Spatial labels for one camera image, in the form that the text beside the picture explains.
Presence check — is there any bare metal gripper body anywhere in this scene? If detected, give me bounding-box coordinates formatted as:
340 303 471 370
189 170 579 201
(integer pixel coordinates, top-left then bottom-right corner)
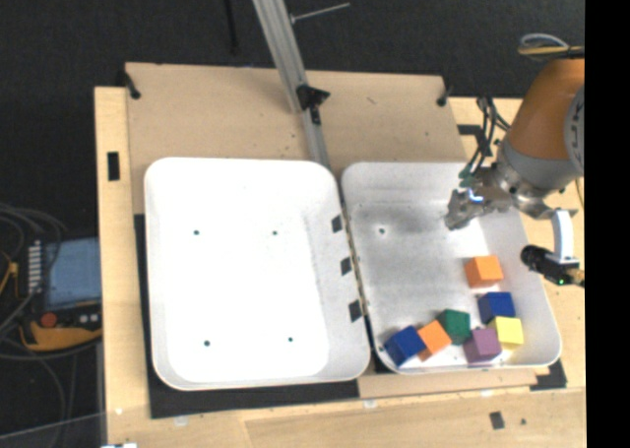
461 164 578 221

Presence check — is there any green cube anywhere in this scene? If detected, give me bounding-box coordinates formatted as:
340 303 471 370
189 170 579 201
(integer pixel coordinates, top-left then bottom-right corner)
436 308 473 347

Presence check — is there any yellow cube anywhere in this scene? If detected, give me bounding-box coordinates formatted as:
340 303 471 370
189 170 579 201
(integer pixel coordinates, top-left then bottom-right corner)
487 315 526 351

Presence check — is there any purple cube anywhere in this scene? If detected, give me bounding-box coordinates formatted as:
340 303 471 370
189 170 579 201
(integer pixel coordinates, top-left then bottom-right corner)
462 327 504 365

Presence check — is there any blue cube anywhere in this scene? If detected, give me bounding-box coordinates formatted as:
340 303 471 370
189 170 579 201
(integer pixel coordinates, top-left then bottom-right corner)
476 290 517 325
383 324 428 368

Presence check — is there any orange cube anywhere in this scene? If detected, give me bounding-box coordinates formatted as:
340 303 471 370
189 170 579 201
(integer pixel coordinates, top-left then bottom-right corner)
464 254 505 289
415 319 454 363

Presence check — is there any black cylinder on white bracket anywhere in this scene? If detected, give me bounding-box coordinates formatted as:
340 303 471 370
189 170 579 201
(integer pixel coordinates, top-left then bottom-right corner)
520 208 582 288

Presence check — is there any flat brown board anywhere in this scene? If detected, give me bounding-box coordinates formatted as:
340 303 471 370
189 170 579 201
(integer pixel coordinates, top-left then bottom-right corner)
123 61 540 401

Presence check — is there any white plastic tray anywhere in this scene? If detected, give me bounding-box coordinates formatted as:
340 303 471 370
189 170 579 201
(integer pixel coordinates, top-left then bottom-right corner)
340 160 563 375
143 156 372 392

